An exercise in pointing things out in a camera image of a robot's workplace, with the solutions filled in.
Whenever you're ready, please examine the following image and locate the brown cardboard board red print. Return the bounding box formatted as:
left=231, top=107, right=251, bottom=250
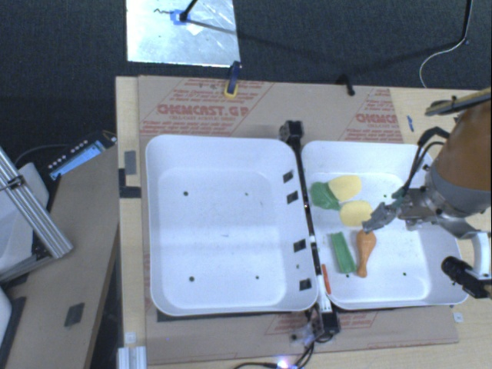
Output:
left=137, top=75, right=460, bottom=365

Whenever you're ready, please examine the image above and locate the green toy lettuce leaf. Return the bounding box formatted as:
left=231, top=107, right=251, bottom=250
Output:
left=310, top=181, right=343, bottom=212

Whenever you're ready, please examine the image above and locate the thin black and white rod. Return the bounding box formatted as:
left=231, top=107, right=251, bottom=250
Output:
left=291, top=135, right=334, bottom=315

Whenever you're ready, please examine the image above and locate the white plastic tray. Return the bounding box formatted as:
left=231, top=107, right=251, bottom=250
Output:
left=145, top=133, right=321, bottom=317
left=300, top=140, right=471, bottom=311

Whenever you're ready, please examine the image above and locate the black cylinder on white bracket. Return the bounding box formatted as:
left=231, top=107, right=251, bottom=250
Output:
left=440, top=231, right=492, bottom=300

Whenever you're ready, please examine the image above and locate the thin orange stick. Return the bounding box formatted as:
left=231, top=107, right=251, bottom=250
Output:
left=321, top=264, right=333, bottom=296

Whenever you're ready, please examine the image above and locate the green toy stick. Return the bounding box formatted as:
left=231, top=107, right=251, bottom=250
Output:
left=330, top=231, right=357, bottom=274

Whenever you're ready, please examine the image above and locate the yellow oval toy slice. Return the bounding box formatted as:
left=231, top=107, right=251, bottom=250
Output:
left=339, top=200, right=374, bottom=228
left=327, top=175, right=364, bottom=201

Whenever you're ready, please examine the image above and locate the orange toy chicken drumstick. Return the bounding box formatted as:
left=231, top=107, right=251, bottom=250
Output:
left=354, top=229, right=378, bottom=279

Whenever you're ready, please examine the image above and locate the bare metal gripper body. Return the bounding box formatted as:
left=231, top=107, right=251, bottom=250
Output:
left=395, top=186, right=481, bottom=240

